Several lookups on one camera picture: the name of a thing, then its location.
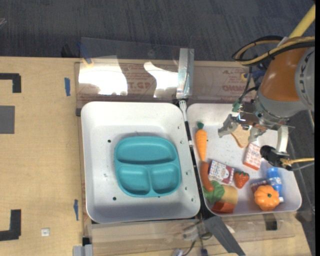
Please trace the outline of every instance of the blue can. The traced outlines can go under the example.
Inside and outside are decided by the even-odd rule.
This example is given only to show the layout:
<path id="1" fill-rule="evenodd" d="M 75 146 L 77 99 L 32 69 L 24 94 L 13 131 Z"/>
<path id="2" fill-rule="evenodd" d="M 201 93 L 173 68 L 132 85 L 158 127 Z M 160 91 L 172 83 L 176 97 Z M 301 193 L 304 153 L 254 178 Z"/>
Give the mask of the blue can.
<path id="1" fill-rule="evenodd" d="M 283 196 L 281 193 L 282 181 L 279 176 L 278 168 L 271 167 L 268 170 L 266 170 L 266 178 L 267 178 L 268 184 L 272 186 L 275 191 L 278 191 L 280 201 L 283 201 Z"/>

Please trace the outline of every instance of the toy strawberry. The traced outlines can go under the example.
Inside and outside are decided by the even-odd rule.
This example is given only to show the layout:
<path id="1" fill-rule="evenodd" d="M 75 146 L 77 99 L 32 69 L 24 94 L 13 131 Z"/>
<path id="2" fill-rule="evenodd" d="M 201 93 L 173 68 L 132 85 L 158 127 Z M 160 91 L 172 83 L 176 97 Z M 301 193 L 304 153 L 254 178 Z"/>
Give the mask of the toy strawberry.
<path id="1" fill-rule="evenodd" d="M 244 171 L 236 171 L 234 173 L 234 183 L 239 189 L 242 189 L 249 179 L 249 174 Z"/>

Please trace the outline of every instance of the dark gray carpet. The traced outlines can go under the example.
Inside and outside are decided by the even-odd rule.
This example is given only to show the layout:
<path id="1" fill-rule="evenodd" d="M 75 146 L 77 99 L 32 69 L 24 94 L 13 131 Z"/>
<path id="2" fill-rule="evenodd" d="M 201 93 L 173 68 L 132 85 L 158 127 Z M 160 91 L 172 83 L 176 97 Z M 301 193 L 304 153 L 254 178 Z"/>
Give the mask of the dark gray carpet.
<path id="1" fill-rule="evenodd" d="M 267 35 L 288 36 L 312 0 L 0 0 L 0 56 L 60 57 L 81 37 L 192 47 L 195 60 L 231 61 L 240 47 Z M 304 34 L 315 35 L 315 24 Z M 297 158 L 315 154 L 308 115 L 292 118 Z M 297 174 L 299 219 L 315 255 L 315 168 Z"/>

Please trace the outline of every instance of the teal plate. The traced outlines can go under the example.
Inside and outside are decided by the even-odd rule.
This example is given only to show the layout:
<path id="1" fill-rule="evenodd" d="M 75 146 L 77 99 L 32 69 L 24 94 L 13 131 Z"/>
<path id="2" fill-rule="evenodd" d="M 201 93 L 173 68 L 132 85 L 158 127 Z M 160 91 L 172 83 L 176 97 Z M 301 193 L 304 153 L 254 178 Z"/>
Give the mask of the teal plate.
<path id="1" fill-rule="evenodd" d="M 114 149 L 114 165 L 119 187 L 132 197 L 170 195 L 181 183 L 178 152 L 162 137 L 122 139 Z"/>

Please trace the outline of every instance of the toy pumpkin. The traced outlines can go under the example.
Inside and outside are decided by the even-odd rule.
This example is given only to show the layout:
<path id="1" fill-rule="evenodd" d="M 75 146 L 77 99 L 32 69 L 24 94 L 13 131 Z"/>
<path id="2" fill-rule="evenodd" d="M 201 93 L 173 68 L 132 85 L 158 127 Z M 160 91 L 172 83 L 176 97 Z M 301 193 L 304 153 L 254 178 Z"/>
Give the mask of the toy pumpkin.
<path id="1" fill-rule="evenodd" d="M 261 185 L 254 193 L 254 202 L 263 211 L 272 211 L 280 204 L 279 193 L 270 185 Z"/>

